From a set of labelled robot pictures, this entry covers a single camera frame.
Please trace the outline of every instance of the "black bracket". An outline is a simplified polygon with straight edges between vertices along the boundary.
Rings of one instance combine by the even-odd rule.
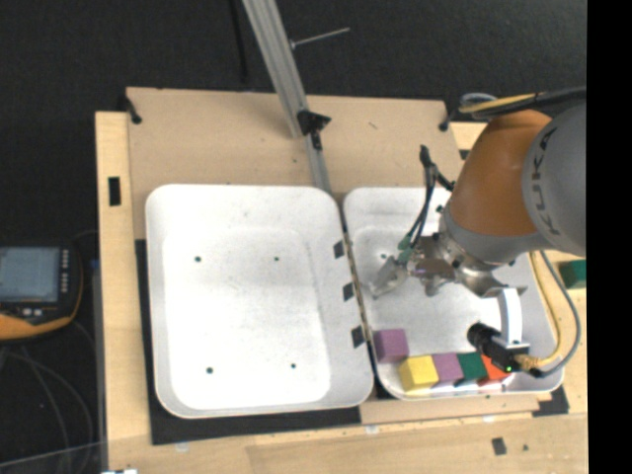
[[[312,139],[312,146],[318,151],[323,150],[323,143],[320,139],[320,130],[322,130],[331,118],[326,116],[317,115],[316,113],[310,113],[309,111],[301,111],[296,115],[300,130],[303,135],[309,135]]]

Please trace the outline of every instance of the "white tray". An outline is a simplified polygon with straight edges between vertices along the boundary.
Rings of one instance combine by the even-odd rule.
[[[146,203],[156,393],[182,418],[352,407],[373,385],[334,200],[167,185]]]
[[[411,356],[472,352],[474,348],[466,335],[473,323],[481,321],[501,329],[500,308],[496,299],[479,298],[457,283],[446,284],[438,295],[427,297],[420,281],[412,277],[378,298],[373,298],[368,289],[368,283],[375,278],[385,259],[391,255],[397,256],[397,245],[419,214],[424,198],[425,189],[416,188],[359,188],[345,198],[345,217],[366,322],[372,332],[403,328]],[[445,205],[448,199],[447,190],[434,190],[424,235],[438,231],[439,214],[436,208]],[[526,292],[520,297],[522,338],[531,344],[532,355],[548,356],[555,348],[555,336],[528,257],[522,255],[512,267],[498,269],[495,277],[509,286],[527,286]],[[543,378],[515,373],[504,384],[446,386],[411,395],[406,394],[402,387],[397,363],[379,363],[376,366],[382,385],[402,400],[490,392],[545,392],[557,388],[563,378],[563,370]]]

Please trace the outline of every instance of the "screen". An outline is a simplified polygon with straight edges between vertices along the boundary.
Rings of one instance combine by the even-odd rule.
[[[56,302],[59,248],[0,248],[0,301]]]

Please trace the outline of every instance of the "wooden table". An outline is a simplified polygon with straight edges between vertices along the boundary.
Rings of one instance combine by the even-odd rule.
[[[230,112],[229,106],[240,104],[242,100],[250,105],[255,101],[264,113],[240,113],[239,124],[252,126],[261,125],[262,120],[271,121],[265,130],[265,138],[286,138],[282,135],[284,124],[275,95],[177,90],[154,93],[134,89],[129,89],[128,95],[132,99],[138,96],[145,103],[156,96],[180,100],[182,103],[173,108],[178,114],[187,110],[190,100],[198,104],[205,100],[231,102],[225,105],[224,112]],[[335,196],[343,195],[357,184],[375,181],[376,175],[382,186],[419,186],[421,173],[418,162],[413,170],[408,163],[394,165],[389,161],[391,155],[387,154],[382,157],[380,176],[380,173],[375,173],[380,163],[371,163],[370,159],[384,155],[379,148],[379,138],[383,137],[368,137],[366,142],[357,140],[363,138],[368,122],[376,128],[388,130],[389,134],[397,134],[398,142],[414,141],[419,136],[419,129],[410,122],[409,116],[417,115],[420,120],[424,117],[440,120],[444,114],[441,102],[341,97],[308,97],[308,100],[312,111],[327,116],[331,115],[331,111],[336,113],[333,121],[337,124],[331,124],[323,132]],[[142,116],[142,103],[140,106],[137,109]],[[222,112],[212,116],[221,118]],[[371,398],[360,406],[362,423],[357,426],[152,445],[134,256],[132,199],[135,198],[136,204],[140,200],[138,192],[132,191],[130,182],[130,125],[126,113],[96,113],[109,468],[133,467],[141,474],[461,474],[492,469],[501,473],[588,472],[586,328],[579,351],[566,367],[563,389],[568,399],[568,413],[534,417],[533,413],[538,415],[538,410],[545,408],[553,398],[548,393],[415,403]],[[361,131],[356,129],[358,125],[361,125]],[[459,149],[471,147],[483,126],[482,123],[453,123],[450,131],[442,137],[445,139],[443,151],[438,152],[435,160],[443,172],[449,171],[448,177],[453,177],[460,166],[452,163],[455,153],[458,156]],[[417,160],[416,152],[411,158],[413,162]],[[364,153],[355,157],[355,163],[366,163],[366,167],[346,166],[346,153]],[[217,167],[221,167],[224,160],[221,149],[214,155]],[[265,169],[258,172],[261,184],[267,184],[266,174]],[[120,203],[115,205],[111,205],[111,178],[118,178],[120,184]],[[554,263],[574,259],[558,252],[550,252],[549,258]],[[541,263],[536,262],[535,265],[537,269],[543,269]],[[564,305],[563,296],[556,289],[553,278],[546,271],[541,274],[544,292],[551,302],[557,304],[563,333],[570,340],[574,328],[568,306]],[[571,294],[586,327],[586,290],[571,290]],[[506,452],[494,448],[499,443]]]

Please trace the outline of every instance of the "black floor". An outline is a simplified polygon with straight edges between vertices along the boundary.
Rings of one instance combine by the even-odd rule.
[[[0,241],[78,236],[86,268],[98,263],[94,113],[126,86],[272,90],[238,0],[243,78],[229,3],[0,0]],[[452,108],[469,92],[587,84],[588,0],[277,3],[293,40],[351,28],[296,50],[308,94]],[[98,440],[91,291],[77,324],[0,356],[0,463]]]

